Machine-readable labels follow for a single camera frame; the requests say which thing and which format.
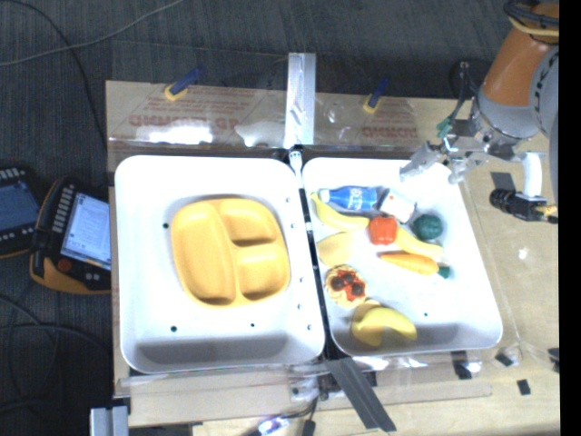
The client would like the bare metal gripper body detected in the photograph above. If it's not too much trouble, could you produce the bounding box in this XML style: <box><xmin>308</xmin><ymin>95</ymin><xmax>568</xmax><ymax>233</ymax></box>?
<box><xmin>440</xmin><ymin>118</ymin><xmax>521</xmax><ymax>162</ymax></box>

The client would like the white plastic tray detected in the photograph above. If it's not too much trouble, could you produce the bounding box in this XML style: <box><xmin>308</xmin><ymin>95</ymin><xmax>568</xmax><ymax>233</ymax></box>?
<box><xmin>113</xmin><ymin>154</ymin><xmax>327</xmax><ymax>375</ymax></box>
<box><xmin>300</xmin><ymin>156</ymin><xmax>505</xmax><ymax>359</ymax></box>

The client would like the orange carrot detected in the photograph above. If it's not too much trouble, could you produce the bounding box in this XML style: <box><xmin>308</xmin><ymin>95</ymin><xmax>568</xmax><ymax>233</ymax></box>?
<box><xmin>378</xmin><ymin>250</ymin><xmax>452</xmax><ymax>281</ymax></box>

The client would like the yellow banana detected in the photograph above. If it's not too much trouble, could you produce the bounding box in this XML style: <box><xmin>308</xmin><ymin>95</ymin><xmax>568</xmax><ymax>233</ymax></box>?
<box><xmin>394</xmin><ymin>227</ymin><xmax>445</xmax><ymax>262</ymax></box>
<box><xmin>309</xmin><ymin>191</ymin><xmax>371</xmax><ymax>233</ymax></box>

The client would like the pizza slice with dark toppings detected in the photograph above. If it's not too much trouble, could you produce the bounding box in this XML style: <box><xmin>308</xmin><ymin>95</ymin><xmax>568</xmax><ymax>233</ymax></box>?
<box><xmin>324</xmin><ymin>263</ymin><xmax>369</xmax><ymax>310</ymax></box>

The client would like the red orange pepper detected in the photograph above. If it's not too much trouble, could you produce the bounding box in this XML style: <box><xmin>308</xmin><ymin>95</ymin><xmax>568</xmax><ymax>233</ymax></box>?
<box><xmin>368</xmin><ymin>215</ymin><xmax>400</xmax><ymax>246</ymax></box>

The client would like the blue plastic bottle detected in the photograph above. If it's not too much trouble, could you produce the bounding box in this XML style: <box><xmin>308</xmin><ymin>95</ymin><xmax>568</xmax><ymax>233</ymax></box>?
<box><xmin>317</xmin><ymin>184</ymin><xmax>387</xmax><ymax>212</ymax></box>

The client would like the green broccoli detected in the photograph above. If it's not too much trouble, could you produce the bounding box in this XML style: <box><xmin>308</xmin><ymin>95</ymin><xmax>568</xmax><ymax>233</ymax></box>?
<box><xmin>411</xmin><ymin>213</ymin><xmax>444</xmax><ymax>242</ymax></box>

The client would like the large yellow toy fruit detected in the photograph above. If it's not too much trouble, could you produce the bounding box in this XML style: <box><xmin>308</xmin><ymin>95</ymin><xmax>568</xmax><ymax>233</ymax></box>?
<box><xmin>350</xmin><ymin>299</ymin><xmax>419</xmax><ymax>349</ymax></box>

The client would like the brown cardboard board red print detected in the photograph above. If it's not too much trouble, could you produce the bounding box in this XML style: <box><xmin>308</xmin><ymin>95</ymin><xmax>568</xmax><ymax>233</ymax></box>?
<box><xmin>104</xmin><ymin>79</ymin><xmax>500</xmax><ymax>428</ymax></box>

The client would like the yellow divided plate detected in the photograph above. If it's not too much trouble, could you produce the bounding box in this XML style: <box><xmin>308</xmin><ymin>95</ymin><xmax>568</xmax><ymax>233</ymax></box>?
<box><xmin>170</xmin><ymin>197</ymin><xmax>292</xmax><ymax>308</ymax></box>

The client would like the black cylinder on white bracket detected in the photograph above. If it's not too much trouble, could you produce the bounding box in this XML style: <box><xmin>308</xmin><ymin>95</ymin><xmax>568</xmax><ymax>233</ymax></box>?
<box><xmin>488</xmin><ymin>151</ymin><xmax>548</xmax><ymax>223</ymax></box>

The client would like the small white carton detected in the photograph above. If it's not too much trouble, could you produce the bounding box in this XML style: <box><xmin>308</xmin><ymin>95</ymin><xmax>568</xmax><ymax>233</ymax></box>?
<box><xmin>377</xmin><ymin>188</ymin><xmax>418</xmax><ymax>224</ymax></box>

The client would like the tan bread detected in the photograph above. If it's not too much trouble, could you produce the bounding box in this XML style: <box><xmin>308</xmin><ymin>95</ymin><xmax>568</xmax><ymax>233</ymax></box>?
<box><xmin>315</xmin><ymin>230</ymin><xmax>360</xmax><ymax>267</ymax></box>

